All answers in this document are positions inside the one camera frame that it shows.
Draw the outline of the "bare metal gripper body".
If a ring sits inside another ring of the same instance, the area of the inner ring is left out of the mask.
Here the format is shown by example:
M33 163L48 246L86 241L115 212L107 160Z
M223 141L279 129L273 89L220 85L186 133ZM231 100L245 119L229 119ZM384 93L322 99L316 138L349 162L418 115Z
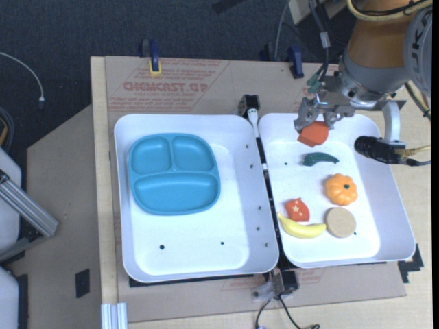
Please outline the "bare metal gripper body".
M326 76L323 80L314 75L307 80L307 86L313 97L302 99L301 117L351 117L356 109L372 110L392 94L373 90L347 75Z

